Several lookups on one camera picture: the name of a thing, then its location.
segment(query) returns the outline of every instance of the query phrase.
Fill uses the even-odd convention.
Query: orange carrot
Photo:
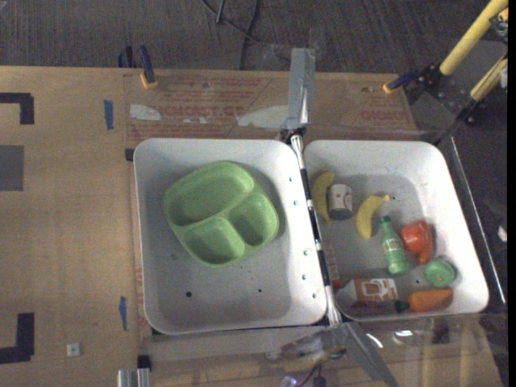
[[[452,299],[453,291],[451,289],[430,289],[412,293],[407,301],[411,311],[422,313],[446,308],[452,303]]]

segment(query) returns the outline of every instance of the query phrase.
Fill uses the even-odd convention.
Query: yellow pole
[[[440,72],[445,76],[452,75],[460,63],[472,51],[482,36],[490,28],[489,20],[504,10],[509,5],[509,0],[491,0],[475,22],[466,31],[460,42],[453,48],[444,62],[439,67]]]
[[[475,102],[480,102],[500,82],[500,72],[507,65],[507,58],[502,56],[498,62],[481,78],[469,94]]]

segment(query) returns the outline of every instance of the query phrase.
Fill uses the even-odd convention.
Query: green plate
[[[250,256],[279,229],[276,209],[258,182],[228,161],[203,166],[172,184],[163,209],[183,247],[209,267]]]

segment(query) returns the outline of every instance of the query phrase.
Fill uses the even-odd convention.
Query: banana
[[[356,213],[356,229],[360,236],[364,239],[370,239],[372,234],[371,227],[371,217],[374,214],[375,210],[390,199],[389,195],[385,195],[384,197],[378,197],[376,195],[371,195],[368,197]]]
[[[314,182],[312,189],[314,195],[315,211],[322,216],[326,223],[330,223],[330,215],[328,214],[328,202],[326,192],[333,183],[335,174],[333,172],[321,173]]]

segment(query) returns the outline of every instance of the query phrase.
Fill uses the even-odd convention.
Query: can
[[[344,184],[334,184],[327,192],[328,214],[331,219],[343,220],[353,216],[352,189]]]

